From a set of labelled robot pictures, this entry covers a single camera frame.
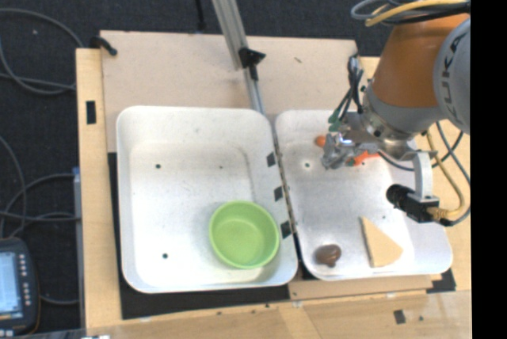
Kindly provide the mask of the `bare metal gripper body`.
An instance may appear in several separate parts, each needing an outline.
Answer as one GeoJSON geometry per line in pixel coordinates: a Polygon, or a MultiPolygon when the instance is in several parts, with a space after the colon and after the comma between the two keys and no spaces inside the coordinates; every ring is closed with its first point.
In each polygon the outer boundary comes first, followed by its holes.
{"type": "Polygon", "coordinates": [[[348,112],[343,124],[345,138],[357,147],[380,150],[397,161],[409,161],[417,151],[413,134],[393,128],[375,112],[348,112]]]}

